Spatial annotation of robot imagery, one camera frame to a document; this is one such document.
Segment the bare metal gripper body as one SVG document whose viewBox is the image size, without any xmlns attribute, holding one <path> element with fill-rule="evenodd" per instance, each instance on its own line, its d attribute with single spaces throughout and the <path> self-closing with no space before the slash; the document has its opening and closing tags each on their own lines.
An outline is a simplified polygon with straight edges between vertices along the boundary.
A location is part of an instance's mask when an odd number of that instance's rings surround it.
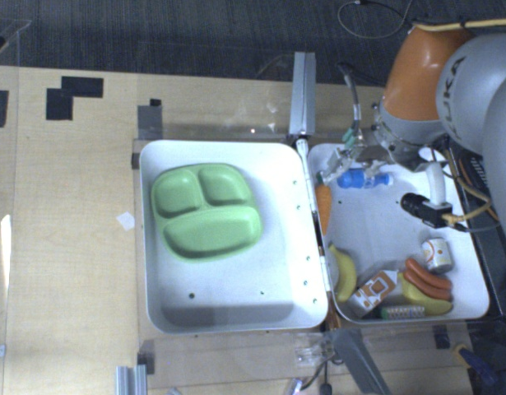
<svg viewBox="0 0 506 395">
<path fill-rule="evenodd" d="M 343 144 L 341 153 L 355 163 L 372 164 L 374 161 L 382 161 L 390 165 L 395 163 L 372 131 L 347 131 L 341 141 Z"/>
</svg>

